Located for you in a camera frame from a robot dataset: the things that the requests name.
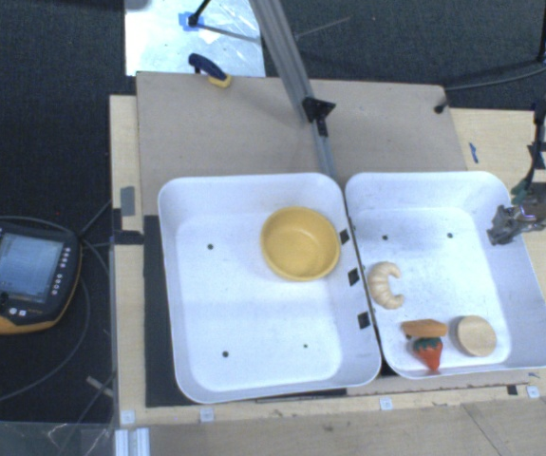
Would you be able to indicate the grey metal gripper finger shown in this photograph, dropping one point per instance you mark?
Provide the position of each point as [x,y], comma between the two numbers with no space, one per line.
[500,234]
[504,215]

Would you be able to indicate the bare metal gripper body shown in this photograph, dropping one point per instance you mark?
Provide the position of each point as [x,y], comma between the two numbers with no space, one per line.
[543,209]

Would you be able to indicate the white plastic tray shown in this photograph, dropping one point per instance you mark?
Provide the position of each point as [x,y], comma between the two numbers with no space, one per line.
[253,321]
[443,273]

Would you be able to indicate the tan round biscuit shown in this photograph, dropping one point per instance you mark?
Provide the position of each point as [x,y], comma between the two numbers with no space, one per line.
[476,336]

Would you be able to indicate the cream toy croissant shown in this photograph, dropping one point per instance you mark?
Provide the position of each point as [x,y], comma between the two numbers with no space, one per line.
[381,285]

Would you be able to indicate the red toy strawberry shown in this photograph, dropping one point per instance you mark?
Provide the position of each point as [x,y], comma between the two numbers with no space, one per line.
[430,353]

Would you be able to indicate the yellow bowl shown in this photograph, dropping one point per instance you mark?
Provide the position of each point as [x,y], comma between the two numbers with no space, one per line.
[300,245]

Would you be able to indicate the brown cardboard board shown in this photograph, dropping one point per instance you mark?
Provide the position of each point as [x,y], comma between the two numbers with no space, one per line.
[234,131]

